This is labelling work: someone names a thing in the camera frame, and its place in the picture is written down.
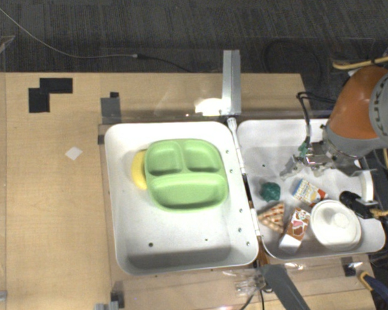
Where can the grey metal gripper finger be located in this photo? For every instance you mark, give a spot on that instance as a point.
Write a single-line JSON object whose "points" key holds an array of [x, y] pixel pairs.
{"points": [[318, 171], [288, 167]]}

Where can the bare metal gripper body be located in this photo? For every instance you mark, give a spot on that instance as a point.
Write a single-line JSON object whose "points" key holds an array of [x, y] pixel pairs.
{"points": [[318, 154]]}

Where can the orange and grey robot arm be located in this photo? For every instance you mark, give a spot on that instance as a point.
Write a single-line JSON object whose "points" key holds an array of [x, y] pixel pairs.
{"points": [[357, 110]]}

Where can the white blue and yellow carton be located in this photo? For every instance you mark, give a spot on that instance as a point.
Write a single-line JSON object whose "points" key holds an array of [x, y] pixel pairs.
{"points": [[306, 190]]}

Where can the white plastic tray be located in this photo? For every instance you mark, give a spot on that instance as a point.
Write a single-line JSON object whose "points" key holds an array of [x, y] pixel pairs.
{"points": [[185, 236], [268, 140]]}

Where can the thin black and white rod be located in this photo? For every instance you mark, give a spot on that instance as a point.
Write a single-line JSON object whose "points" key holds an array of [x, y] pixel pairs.
{"points": [[241, 161]]}

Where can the pizza slice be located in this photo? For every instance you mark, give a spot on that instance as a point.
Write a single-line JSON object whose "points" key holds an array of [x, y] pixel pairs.
{"points": [[273, 216]]}

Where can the white bowl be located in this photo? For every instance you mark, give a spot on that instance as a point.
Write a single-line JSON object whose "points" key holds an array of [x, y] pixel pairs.
{"points": [[334, 226]]}

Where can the brown and white carton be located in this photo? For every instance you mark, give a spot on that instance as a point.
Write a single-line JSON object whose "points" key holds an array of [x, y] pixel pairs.
{"points": [[296, 228]]}

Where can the green divided plate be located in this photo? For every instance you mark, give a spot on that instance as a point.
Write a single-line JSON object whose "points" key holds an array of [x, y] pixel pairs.
{"points": [[185, 184]]}

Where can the yellow banana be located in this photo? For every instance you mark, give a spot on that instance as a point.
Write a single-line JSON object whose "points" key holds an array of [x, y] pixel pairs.
{"points": [[138, 173]]}

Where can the black cylinder on white bracket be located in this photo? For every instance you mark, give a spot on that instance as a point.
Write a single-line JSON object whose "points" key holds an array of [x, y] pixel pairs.
{"points": [[353, 201]]}

